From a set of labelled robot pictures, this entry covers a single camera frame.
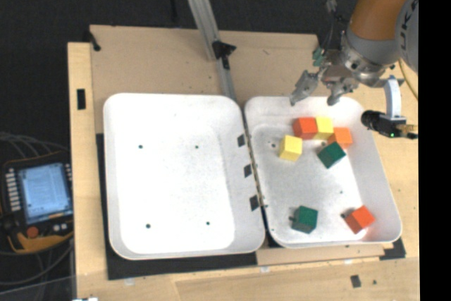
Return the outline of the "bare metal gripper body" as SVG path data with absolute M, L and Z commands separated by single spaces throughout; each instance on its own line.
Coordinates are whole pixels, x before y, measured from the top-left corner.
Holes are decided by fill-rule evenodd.
M 330 50 L 325 56 L 325 70 L 320 79 L 324 83 L 359 83 L 368 87 L 383 87 L 385 66 L 373 63 L 357 52 Z

